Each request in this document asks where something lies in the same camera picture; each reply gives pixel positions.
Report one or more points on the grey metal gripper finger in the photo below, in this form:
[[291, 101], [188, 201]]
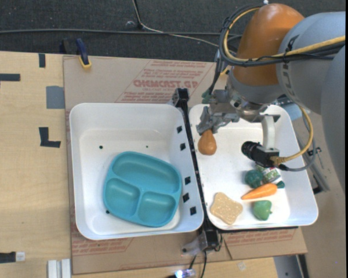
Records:
[[203, 122], [220, 121]]

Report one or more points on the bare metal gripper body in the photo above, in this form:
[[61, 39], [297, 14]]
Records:
[[243, 110]]

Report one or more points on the brown pear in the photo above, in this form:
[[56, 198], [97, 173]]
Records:
[[207, 145]]

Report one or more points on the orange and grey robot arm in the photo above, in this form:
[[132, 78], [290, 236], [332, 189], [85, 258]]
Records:
[[307, 68]]

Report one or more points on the thin black rod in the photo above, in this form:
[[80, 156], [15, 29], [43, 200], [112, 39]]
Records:
[[192, 143]]

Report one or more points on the white plastic tray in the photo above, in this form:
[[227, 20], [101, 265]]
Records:
[[127, 129], [232, 166]]

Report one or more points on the green broccoli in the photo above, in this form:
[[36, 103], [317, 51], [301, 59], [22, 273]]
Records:
[[253, 179]]

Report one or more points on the small can with green label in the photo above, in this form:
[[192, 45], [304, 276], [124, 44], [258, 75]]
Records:
[[270, 175]]

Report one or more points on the orange carrot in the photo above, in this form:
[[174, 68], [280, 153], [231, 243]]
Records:
[[261, 191]]

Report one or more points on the beige bread slice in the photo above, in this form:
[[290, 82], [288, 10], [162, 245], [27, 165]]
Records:
[[226, 208]]

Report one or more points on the blue divided plate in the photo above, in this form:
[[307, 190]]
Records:
[[142, 188]]

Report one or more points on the green pepper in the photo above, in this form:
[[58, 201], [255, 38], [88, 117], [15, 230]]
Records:
[[262, 210]]

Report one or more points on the brown cardboard board red print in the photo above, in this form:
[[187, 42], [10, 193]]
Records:
[[110, 77]]

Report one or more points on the black cylinder on white bracket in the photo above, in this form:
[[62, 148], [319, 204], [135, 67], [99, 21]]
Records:
[[262, 155]]

